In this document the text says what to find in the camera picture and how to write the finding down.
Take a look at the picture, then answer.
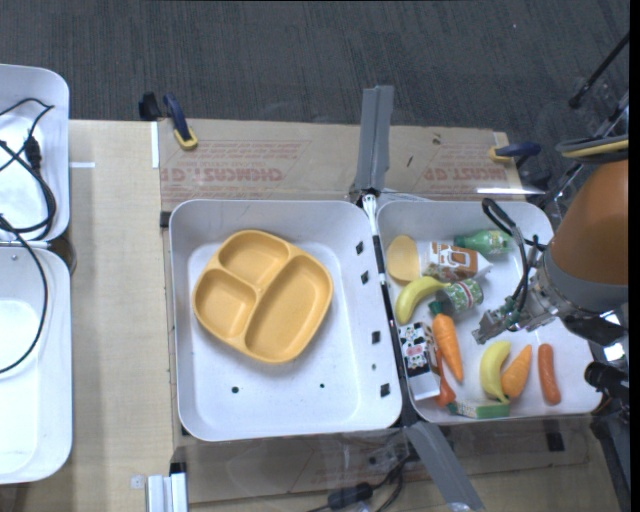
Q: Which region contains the cow print milk carton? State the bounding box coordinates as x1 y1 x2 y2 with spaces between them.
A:
397 321 442 403

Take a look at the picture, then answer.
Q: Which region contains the brown cardboard board red print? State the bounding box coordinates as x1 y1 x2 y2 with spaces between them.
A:
156 117 602 504

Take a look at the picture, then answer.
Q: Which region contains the pale yellow round biscuit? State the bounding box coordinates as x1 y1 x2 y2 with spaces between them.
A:
385 234 422 287

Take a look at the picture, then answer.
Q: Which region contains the orange sausage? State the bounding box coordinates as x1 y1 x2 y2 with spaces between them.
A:
537 342 563 406

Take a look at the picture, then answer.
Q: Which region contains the black cylinder on white bracket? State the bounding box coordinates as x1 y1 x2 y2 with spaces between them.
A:
583 344 630 398

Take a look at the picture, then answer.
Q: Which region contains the orange carrot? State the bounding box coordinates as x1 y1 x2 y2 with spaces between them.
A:
431 312 465 384
500 344 534 400
433 347 458 408

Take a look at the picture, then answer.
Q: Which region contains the orange and white carton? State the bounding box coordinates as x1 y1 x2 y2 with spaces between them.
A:
418 240 494 283

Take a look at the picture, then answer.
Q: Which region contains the green and white can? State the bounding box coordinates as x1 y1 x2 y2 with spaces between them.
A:
428 277 485 317

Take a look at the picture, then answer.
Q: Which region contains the white plastic tray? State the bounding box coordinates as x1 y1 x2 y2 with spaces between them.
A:
374 199 604 427
168 199 404 443

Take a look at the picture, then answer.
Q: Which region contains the green and yellow carton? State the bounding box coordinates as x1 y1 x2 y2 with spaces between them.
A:
445 398 513 420

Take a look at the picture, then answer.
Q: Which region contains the yellow divided plate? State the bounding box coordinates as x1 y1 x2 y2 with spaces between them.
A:
191 228 335 365

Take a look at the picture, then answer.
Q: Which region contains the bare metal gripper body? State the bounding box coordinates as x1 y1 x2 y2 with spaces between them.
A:
497 277 562 333

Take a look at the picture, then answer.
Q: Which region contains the green plastic bottle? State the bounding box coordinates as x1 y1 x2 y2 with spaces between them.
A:
453 228 514 259

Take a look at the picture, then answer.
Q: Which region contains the yellow banana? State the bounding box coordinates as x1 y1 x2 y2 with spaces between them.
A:
394 275 452 326
479 340 513 404

